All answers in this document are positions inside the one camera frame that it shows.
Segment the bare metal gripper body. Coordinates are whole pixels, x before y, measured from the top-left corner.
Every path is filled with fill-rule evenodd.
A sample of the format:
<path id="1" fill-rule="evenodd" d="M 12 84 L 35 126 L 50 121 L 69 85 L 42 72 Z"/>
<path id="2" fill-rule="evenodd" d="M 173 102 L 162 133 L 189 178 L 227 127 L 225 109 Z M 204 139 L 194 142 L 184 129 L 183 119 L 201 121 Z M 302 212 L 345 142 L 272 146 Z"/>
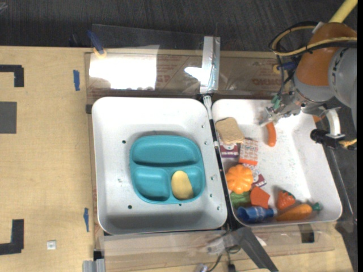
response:
<path id="1" fill-rule="evenodd" d="M 271 103 L 272 112 L 277 117 L 295 116 L 301 111 L 301 107 L 298 105 L 299 101 L 296 98 L 296 92 L 294 91 L 275 95 Z"/>

